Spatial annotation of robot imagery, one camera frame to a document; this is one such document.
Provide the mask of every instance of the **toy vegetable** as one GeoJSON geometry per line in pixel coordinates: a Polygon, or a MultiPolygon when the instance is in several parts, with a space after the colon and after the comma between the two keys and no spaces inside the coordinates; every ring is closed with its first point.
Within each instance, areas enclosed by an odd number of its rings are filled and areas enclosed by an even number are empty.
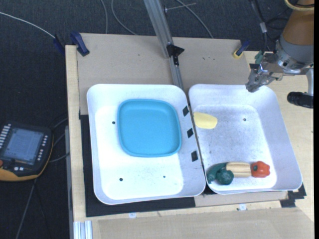
{"type": "Polygon", "coordinates": [[[229,185],[234,177],[247,178],[249,176],[264,178],[270,174],[270,166],[262,161],[249,164],[246,162],[219,163],[211,166],[207,172],[207,182],[214,180],[222,185],[229,185]]]}

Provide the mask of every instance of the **black handle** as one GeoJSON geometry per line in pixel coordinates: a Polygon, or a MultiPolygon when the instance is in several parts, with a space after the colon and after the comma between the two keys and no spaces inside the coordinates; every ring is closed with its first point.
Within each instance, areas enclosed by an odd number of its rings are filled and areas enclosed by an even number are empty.
{"type": "Polygon", "coordinates": [[[287,96],[289,103],[305,108],[314,108],[314,96],[307,95],[302,92],[290,92],[287,96]]]}

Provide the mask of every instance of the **table surface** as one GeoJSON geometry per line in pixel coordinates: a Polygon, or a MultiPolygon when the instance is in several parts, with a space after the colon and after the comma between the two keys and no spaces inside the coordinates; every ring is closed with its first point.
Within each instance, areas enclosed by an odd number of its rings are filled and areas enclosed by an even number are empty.
{"type": "MultiPolygon", "coordinates": [[[[171,76],[168,61],[162,57],[156,37],[101,34],[82,34],[82,37],[91,52],[89,55],[91,58],[80,56],[75,46],[66,46],[73,217],[74,221],[80,222],[92,220],[94,238],[104,238],[102,231],[107,230],[103,225],[104,221],[116,222],[120,219],[121,223],[128,222],[126,220],[129,215],[90,218],[85,215],[79,112],[87,114],[85,100],[87,89],[96,83],[171,84],[171,76]],[[89,73],[83,73],[83,70],[89,70],[89,73]]],[[[245,52],[241,59],[234,59],[232,52],[240,47],[238,40],[174,38],[174,42],[175,45],[185,48],[185,54],[180,56],[180,66],[186,93],[189,87],[196,83],[245,84],[249,74],[248,63],[254,62],[256,54],[256,52],[245,52]]],[[[285,77],[280,82],[273,82],[269,87],[277,95],[307,193],[305,199],[296,200],[298,208],[295,209],[302,211],[302,214],[298,213],[296,217],[303,217],[302,222],[310,221],[310,225],[307,223],[307,226],[310,226],[311,235],[314,222],[313,110],[296,107],[287,102],[287,94],[290,91],[304,92],[308,89],[307,79],[302,76],[285,77]]],[[[251,212],[250,219],[258,215],[258,212],[268,212],[269,209],[282,212],[277,217],[290,216],[290,211],[280,208],[278,201],[285,198],[287,198],[286,192],[200,195],[195,197],[196,208],[138,213],[137,217],[149,217],[147,221],[151,224],[158,222],[159,217],[166,216],[173,216],[172,219],[176,221],[177,217],[183,214],[199,215],[199,219],[205,219],[205,214],[208,212],[233,213],[232,211],[237,211],[238,204],[241,203],[246,203],[249,211],[256,210],[255,213],[251,212]]],[[[117,233],[117,236],[124,238],[121,233],[117,233]]],[[[280,233],[274,238],[281,238],[280,233]]]]}

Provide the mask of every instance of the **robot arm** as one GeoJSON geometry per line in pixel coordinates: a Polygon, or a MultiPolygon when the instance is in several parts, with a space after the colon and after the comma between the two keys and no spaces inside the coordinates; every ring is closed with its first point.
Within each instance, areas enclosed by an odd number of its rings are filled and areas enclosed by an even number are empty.
{"type": "Polygon", "coordinates": [[[283,76],[306,75],[308,92],[291,92],[288,101],[297,106],[314,106],[314,4],[315,0],[299,0],[288,23],[276,42],[273,53],[265,53],[258,68],[252,69],[246,88],[255,92],[262,85],[283,76]]]}

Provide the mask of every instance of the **black mat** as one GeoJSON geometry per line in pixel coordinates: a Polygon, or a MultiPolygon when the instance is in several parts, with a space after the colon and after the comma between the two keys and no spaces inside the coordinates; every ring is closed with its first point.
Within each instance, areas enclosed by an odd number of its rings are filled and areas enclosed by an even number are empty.
{"type": "Polygon", "coordinates": [[[85,184],[86,216],[101,216],[132,212],[149,212],[195,207],[193,197],[173,198],[137,203],[106,205],[101,203],[93,190],[92,154],[88,115],[80,116],[82,130],[83,171],[85,184]]]}

